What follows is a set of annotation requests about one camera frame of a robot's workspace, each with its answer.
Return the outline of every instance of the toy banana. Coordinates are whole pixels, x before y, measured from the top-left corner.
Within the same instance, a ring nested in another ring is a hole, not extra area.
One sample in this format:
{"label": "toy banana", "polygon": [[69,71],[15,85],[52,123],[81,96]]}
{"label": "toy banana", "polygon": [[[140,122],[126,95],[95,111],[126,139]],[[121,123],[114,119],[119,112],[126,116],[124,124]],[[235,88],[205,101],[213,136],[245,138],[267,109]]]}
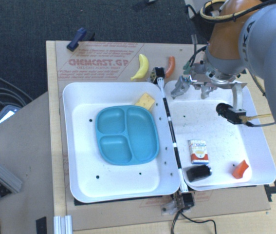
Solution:
{"label": "toy banana", "polygon": [[148,72],[148,59],[145,55],[139,54],[139,62],[140,62],[140,68],[138,69],[137,73],[130,77],[130,80],[134,79],[140,79],[146,76]]}

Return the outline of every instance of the table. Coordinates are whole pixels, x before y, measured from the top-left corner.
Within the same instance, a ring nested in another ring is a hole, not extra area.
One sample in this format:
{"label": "table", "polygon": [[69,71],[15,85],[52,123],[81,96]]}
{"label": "table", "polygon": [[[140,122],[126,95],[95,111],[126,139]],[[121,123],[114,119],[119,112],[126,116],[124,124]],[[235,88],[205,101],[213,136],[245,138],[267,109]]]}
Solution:
{"label": "table", "polygon": [[[157,51],[161,48],[172,48],[174,53],[171,55],[184,56],[187,59],[191,53],[183,54],[184,45],[178,44],[156,44]],[[54,213],[56,216],[67,215],[67,202],[65,196],[64,170],[61,142],[61,122],[59,117],[59,91],[57,81],[57,59],[56,59],[56,41],[46,42],[47,50],[47,71],[48,71],[48,95],[49,95],[49,113],[50,113],[50,131],[51,131],[51,152],[52,152],[52,173],[53,173],[53,191],[54,191]],[[247,82],[248,89],[251,91],[253,101],[255,102],[258,114],[269,113],[266,99],[259,92],[249,75],[243,75],[240,79]],[[268,145],[273,155],[276,165],[276,126],[264,128]],[[214,216],[212,219],[217,224],[218,233],[274,233],[276,230],[276,195],[272,196],[271,210],[242,214],[229,214]],[[101,229],[74,231],[76,234],[87,233],[170,233],[171,221],[161,221],[148,224],[134,224],[120,227],[109,227]],[[187,220],[178,220],[175,226],[175,233],[213,233],[213,225],[194,224]]]}

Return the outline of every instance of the orange sausage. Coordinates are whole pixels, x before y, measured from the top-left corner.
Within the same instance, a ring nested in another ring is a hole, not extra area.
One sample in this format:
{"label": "orange sausage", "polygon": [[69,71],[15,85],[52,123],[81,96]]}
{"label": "orange sausage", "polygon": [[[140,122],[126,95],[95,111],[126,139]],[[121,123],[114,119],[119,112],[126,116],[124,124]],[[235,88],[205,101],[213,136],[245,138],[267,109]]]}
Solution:
{"label": "orange sausage", "polygon": [[170,56],[169,59],[168,59],[168,68],[165,72],[165,78],[169,78],[171,76],[171,74],[175,70],[175,67],[176,67],[175,57]]}

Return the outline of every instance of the dark blue object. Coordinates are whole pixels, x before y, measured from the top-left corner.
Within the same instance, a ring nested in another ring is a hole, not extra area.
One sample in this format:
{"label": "dark blue object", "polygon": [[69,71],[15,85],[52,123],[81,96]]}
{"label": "dark blue object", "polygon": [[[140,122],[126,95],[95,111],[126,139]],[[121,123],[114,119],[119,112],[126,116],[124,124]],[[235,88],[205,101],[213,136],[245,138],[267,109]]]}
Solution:
{"label": "dark blue object", "polygon": [[80,28],[73,40],[66,46],[69,50],[74,51],[78,47],[78,42],[81,41],[87,33],[87,30]]}

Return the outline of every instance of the yellow sponge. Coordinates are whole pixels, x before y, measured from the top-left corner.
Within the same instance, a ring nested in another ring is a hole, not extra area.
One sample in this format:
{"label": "yellow sponge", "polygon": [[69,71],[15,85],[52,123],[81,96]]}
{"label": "yellow sponge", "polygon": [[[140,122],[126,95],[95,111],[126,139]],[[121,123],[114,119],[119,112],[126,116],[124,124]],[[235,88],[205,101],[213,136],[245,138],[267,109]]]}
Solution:
{"label": "yellow sponge", "polygon": [[147,93],[144,93],[135,104],[136,106],[144,107],[147,110],[153,106],[155,100]]}

